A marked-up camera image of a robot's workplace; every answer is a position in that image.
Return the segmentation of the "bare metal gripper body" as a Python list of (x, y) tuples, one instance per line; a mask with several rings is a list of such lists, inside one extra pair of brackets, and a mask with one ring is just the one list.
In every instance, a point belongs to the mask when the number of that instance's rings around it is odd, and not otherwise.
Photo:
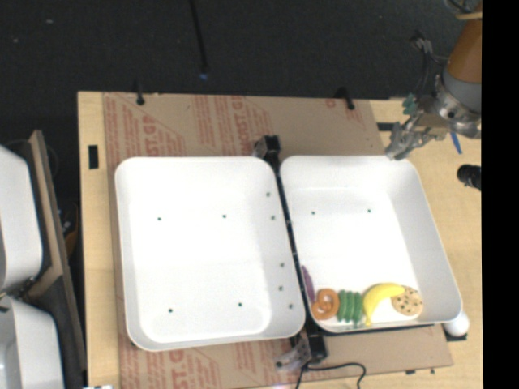
[(430, 136), (453, 132), (469, 139), (481, 138), (481, 113), (446, 92), (422, 97), (411, 114), (411, 122), (412, 130)]

